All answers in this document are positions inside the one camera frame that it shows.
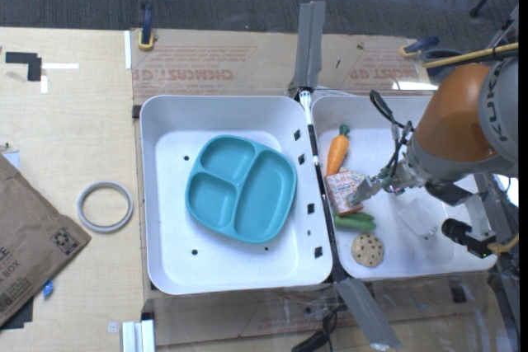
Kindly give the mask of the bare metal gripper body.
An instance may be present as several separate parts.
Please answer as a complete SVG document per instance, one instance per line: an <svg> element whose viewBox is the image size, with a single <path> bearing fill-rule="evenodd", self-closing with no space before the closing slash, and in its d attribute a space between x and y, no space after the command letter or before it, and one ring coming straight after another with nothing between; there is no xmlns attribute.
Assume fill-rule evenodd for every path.
<svg viewBox="0 0 528 352"><path fill-rule="evenodd" d="M422 187L426 179L410 166L407 159L394 162L380 171L381 187L394 195L401 195L407 189Z"/></svg>

